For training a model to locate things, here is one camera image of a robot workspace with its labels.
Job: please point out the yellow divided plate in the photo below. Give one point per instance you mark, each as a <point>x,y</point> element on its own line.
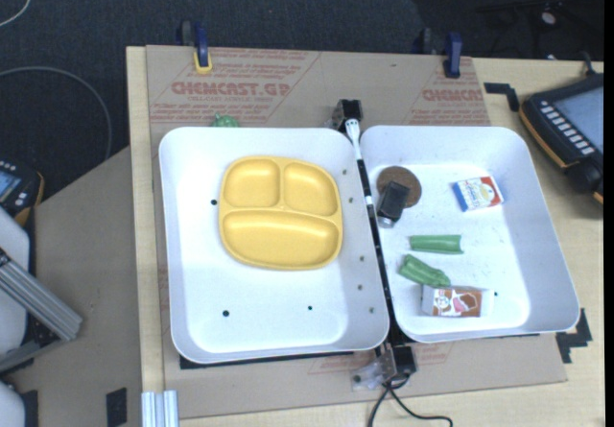
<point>280,233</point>

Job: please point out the thin black and white rod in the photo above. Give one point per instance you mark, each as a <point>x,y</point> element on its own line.
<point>365,185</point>

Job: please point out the brown round biscuit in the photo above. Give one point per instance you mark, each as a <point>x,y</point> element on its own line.
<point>391,175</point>

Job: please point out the green toy vegetable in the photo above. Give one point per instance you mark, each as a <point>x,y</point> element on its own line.
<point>225,121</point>

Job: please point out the brown cardboard board red print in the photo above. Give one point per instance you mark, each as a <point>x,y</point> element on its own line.
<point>297,79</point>

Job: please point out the green celery stick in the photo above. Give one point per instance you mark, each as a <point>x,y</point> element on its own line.
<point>435,243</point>

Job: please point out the white plastic tray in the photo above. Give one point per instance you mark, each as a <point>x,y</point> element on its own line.
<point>518,243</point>
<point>268,319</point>

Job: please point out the green bean bundle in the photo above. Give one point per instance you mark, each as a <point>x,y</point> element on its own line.
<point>422,270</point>

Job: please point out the white and blue carton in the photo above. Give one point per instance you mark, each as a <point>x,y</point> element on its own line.
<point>477,194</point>

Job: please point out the brown and white milk carton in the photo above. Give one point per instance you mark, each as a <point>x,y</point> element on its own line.
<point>455,301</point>

